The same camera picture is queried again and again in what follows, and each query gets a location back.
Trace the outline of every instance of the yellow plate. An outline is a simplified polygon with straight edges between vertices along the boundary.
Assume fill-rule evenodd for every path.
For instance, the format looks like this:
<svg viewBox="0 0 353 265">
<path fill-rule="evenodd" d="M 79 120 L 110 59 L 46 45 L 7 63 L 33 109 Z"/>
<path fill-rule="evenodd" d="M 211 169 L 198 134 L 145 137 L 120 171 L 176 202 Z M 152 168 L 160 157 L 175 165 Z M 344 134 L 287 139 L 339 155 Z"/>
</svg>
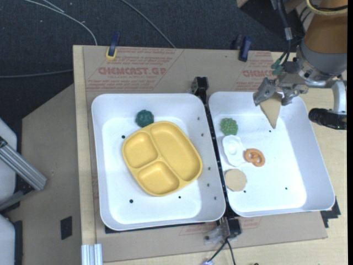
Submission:
<svg viewBox="0 0 353 265">
<path fill-rule="evenodd" d="M 193 182 L 202 160 L 180 127 L 159 121 L 130 135 L 122 156 L 139 185 L 150 195 L 164 196 Z"/>
</svg>

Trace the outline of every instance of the toy food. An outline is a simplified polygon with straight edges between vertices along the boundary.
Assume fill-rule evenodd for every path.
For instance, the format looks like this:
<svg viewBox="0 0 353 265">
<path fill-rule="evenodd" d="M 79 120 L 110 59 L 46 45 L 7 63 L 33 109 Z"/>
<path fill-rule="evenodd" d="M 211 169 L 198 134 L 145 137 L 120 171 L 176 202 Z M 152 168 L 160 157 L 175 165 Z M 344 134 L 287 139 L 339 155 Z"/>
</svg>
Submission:
<svg viewBox="0 0 353 265">
<path fill-rule="evenodd" d="M 224 118 L 221 120 L 221 131 L 224 135 L 236 135 L 238 133 L 238 125 L 232 118 Z"/>
<path fill-rule="evenodd" d="M 261 167 L 265 164 L 265 156 L 260 150 L 255 148 L 246 149 L 244 159 L 251 162 L 256 167 Z"/>
<path fill-rule="evenodd" d="M 281 108 L 282 95 L 280 93 L 275 93 L 266 101 L 260 103 L 261 110 L 270 122 L 273 129 L 276 128 L 278 115 Z"/>
<path fill-rule="evenodd" d="M 246 175 L 239 169 L 228 170 L 224 175 L 224 179 L 226 180 L 227 188 L 234 192 L 243 190 L 248 182 Z"/>
<path fill-rule="evenodd" d="M 222 140 L 223 150 L 228 162 L 234 167 L 238 167 L 244 161 L 244 146 L 241 139 L 235 135 L 227 135 Z"/>
<path fill-rule="evenodd" d="M 136 182 L 148 194 L 164 196 L 193 182 L 202 161 L 182 129 L 158 121 L 125 139 L 122 156 Z"/>
<path fill-rule="evenodd" d="M 142 110 L 137 113 L 135 122 L 140 127 L 145 127 L 154 122 L 154 116 L 150 111 Z"/>
</svg>

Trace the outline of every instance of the orange pretzel toy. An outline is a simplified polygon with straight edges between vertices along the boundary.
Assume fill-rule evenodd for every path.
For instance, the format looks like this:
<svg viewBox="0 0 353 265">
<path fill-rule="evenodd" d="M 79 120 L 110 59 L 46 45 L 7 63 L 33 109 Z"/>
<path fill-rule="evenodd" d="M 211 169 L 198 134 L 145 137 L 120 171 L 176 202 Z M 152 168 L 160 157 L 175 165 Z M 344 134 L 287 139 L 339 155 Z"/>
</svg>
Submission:
<svg viewBox="0 0 353 265">
<path fill-rule="evenodd" d="M 254 164 L 256 167 L 261 167 L 265 164 L 265 156 L 260 150 L 255 148 L 246 149 L 244 159 Z"/>
</svg>

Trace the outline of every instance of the black cable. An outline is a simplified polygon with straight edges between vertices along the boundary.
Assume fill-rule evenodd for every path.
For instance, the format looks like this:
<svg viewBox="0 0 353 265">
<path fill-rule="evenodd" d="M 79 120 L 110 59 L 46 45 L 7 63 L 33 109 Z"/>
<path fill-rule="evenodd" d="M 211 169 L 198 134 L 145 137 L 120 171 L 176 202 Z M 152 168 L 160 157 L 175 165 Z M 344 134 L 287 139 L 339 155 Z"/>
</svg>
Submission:
<svg viewBox="0 0 353 265">
<path fill-rule="evenodd" d="M 308 18 L 308 16 L 310 16 L 310 14 L 312 14 L 312 12 L 309 12 L 309 13 L 307 13 L 307 14 L 305 15 L 305 17 L 304 17 L 303 20 L 302 20 L 302 23 L 305 22 L 305 20 Z"/>
<path fill-rule="evenodd" d="M 287 17 L 286 17 L 286 12 L 285 12 L 285 6 L 284 6 L 284 2 L 283 0 L 277 0 L 277 10 L 278 10 L 278 13 L 282 19 L 282 22 L 283 22 L 283 25 L 284 25 L 284 28 L 285 28 L 285 33 L 286 33 L 286 29 L 289 28 L 290 30 L 290 26 L 289 26 L 289 23 L 287 21 Z M 285 51 L 285 59 L 283 61 L 283 63 L 281 64 L 281 66 L 284 66 L 284 64 L 288 61 L 288 58 L 289 58 L 289 54 L 291 52 L 291 40 L 288 39 L 286 37 L 287 41 L 288 41 L 288 48 L 287 48 L 287 51 Z"/>
<path fill-rule="evenodd" d="M 300 15 L 299 15 L 299 20 L 302 20 L 302 16 L 304 15 L 304 12 L 308 9 L 308 6 L 305 6 L 302 11 L 300 12 Z"/>
<path fill-rule="evenodd" d="M 222 244 L 222 246 L 215 252 L 215 254 L 209 259 L 207 260 L 208 262 L 211 261 L 212 259 L 214 259 L 217 254 L 219 254 L 219 252 L 224 248 L 224 246 L 227 244 L 226 241 L 228 240 L 228 238 L 226 237 L 224 243 Z"/>
<path fill-rule="evenodd" d="M 228 243 L 229 249 L 231 250 L 233 264 L 236 265 L 236 260 L 234 259 L 234 254 L 233 254 L 231 243 L 228 241 L 228 239 L 226 239 L 226 242 Z"/>
<path fill-rule="evenodd" d="M 320 11 L 324 11 L 324 12 L 335 12 L 335 11 L 344 10 L 344 9 L 348 8 L 348 5 L 339 6 L 339 7 L 335 7 L 335 8 L 317 7 L 313 4 L 312 0 L 309 0 L 309 3 L 316 10 L 320 10 Z"/>
<path fill-rule="evenodd" d="M 294 30 L 294 29 L 292 29 L 292 32 L 294 33 L 294 35 L 295 35 L 295 36 L 297 36 L 297 37 L 299 37 L 299 38 L 303 38 L 303 37 L 304 37 L 304 35 L 303 35 L 303 34 L 301 34 L 301 33 L 297 32 L 297 31 L 296 31 L 296 30 Z"/>
</svg>

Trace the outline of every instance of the green broccoli toy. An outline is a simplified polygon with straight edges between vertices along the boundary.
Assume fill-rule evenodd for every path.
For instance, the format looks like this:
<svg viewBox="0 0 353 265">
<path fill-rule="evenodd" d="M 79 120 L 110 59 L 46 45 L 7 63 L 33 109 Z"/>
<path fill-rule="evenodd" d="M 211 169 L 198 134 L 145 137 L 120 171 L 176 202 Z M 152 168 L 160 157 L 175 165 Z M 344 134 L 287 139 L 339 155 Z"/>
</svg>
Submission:
<svg viewBox="0 0 353 265">
<path fill-rule="evenodd" d="M 238 125 L 232 118 L 224 118 L 221 120 L 221 131 L 224 135 L 236 135 L 238 132 Z"/>
<path fill-rule="evenodd" d="M 143 128 L 154 122 L 154 116 L 150 111 L 142 110 L 137 113 L 135 122 L 138 126 Z"/>
</svg>

